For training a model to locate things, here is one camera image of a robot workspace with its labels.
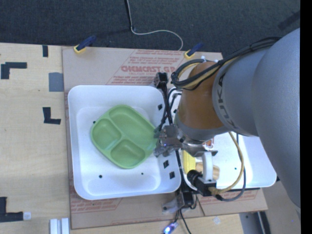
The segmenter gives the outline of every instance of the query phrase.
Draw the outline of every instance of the blue clamp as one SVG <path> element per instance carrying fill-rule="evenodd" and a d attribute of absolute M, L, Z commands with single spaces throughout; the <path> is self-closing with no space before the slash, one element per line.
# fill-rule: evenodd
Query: blue clamp
<path fill-rule="evenodd" d="M 190 50 L 188 50 L 188 51 L 186 51 L 186 52 L 184 53 L 184 57 L 185 57 L 186 59 L 190 59 L 190 58 L 195 54 L 195 52 L 196 52 L 197 50 L 199 50 L 202 46 L 204 46 L 202 43 L 196 44 L 192 49 L 190 49 Z"/>
<path fill-rule="evenodd" d="M 95 41 L 97 37 L 96 36 L 90 36 L 87 39 L 83 40 L 79 45 L 74 47 L 74 51 L 77 54 L 80 54 L 86 50 L 86 47 L 91 46 Z"/>

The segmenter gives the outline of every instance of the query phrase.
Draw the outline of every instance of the wooden table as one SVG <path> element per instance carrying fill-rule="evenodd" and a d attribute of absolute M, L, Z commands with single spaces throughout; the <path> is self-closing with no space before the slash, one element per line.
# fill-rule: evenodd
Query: wooden table
<path fill-rule="evenodd" d="M 0 64 L 26 62 L 0 79 L 0 197 L 7 212 L 30 212 L 31 220 L 0 223 L 0 233 L 49 233 L 49 220 L 70 218 L 64 92 L 49 91 L 49 73 L 61 73 L 61 46 L 0 43 Z M 60 124 L 45 124 L 43 107 Z M 188 218 L 192 233 L 242 234 L 238 214 Z M 181 220 L 175 234 L 187 233 Z M 72 234 L 156 233 L 169 221 L 71 230 Z"/>

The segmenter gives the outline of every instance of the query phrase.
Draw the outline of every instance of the white cable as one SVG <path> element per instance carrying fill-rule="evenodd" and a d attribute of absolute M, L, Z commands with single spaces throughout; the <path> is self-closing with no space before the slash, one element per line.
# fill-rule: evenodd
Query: white cable
<path fill-rule="evenodd" d="M 147 33 L 137 33 L 137 32 L 135 32 L 133 30 L 133 26 L 132 26 L 132 18 L 131 18 L 129 1 L 128 0 L 126 0 L 126 1 L 127 1 L 127 5 L 128 5 L 129 19 L 130 19 L 130 24 L 131 24 L 130 28 L 131 28 L 131 31 L 132 31 L 133 34 L 138 35 L 138 36 L 143 36 L 143 35 L 149 35 L 149 34 L 153 34 L 153 33 L 157 33 L 157 32 L 168 32 L 168 33 L 174 34 L 175 36 L 177 36 L 180 39 L 181 47 L 178 50 L 182 49 L 182 47 L 183 47 L 183 39 L 177 33 L 173 32 L 173 31 L 161 29 L 161 30 L 155 30 L 155 31 L 147 32 Z"/>

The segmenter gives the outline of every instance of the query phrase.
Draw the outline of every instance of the cardboard sheet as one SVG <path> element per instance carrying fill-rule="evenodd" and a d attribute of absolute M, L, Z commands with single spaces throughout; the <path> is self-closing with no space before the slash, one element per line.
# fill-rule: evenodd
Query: cardboard sheet
<path fill-rule="evenodd" d="M 174 193 L 105 200 L 85 200 L 78 196 L 73 184 L 70 129 L 67 96 L 77 85 L 150 85 L 157 72 L 168 76 L 187 60 L 182 51 L 91 48 L 76 54 L 72 47 L 63 47 L 63 75 L 66 114 L 70 207 L 72 229 L 141 223 L 174 219 L 175 214 L 163 214 L 161 205 L 171 201 Z M 222 59 L 220 53 L 195 54 L 195 59 Z M 236 192 L 225 193 L 232 197 Z M 225 215 L 267 209 L 262 190 L 246 191 L 233 202 L 221 202 L 213 197 L 199 196 L 199 205 L 186 211 L 184 217 Z"/>

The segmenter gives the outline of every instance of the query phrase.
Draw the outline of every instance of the green plate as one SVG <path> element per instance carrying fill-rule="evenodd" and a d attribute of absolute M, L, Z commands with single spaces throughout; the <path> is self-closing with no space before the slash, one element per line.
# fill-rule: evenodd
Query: green plate
<path fill-rule="evenodd" d="M 110 161 L 121 168 L 131 169 L 153 152 L 156 146 L 154 128 L 132 107 L 118 105 L 93 124 L 91 139 Z"/>

